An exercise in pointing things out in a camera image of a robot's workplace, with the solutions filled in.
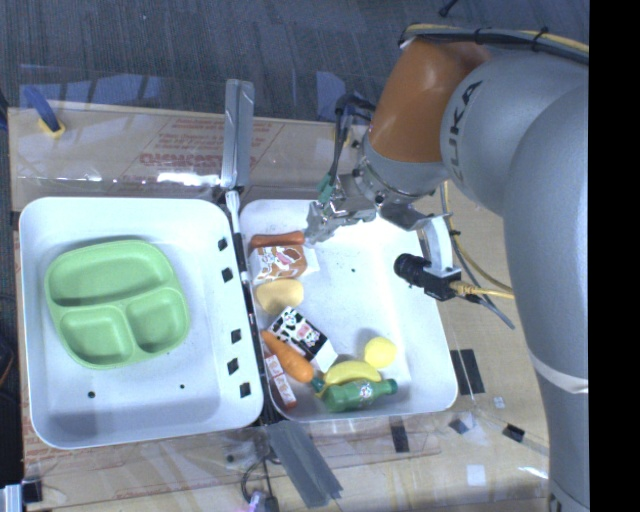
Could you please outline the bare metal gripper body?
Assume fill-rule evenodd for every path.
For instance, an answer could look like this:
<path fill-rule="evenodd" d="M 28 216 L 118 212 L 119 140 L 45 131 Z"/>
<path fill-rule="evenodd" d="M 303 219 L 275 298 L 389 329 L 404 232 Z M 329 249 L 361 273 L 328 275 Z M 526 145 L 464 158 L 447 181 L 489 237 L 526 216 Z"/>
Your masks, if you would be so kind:
<path fill-rule="evenodd" d="M 376 216 L 377 206 L 359 172 L 336 176 L 330 184 L 327 173 L 317 186 L 318 197 L 309 205 L 308 225 L 352 225 L 369 222 Z"/>

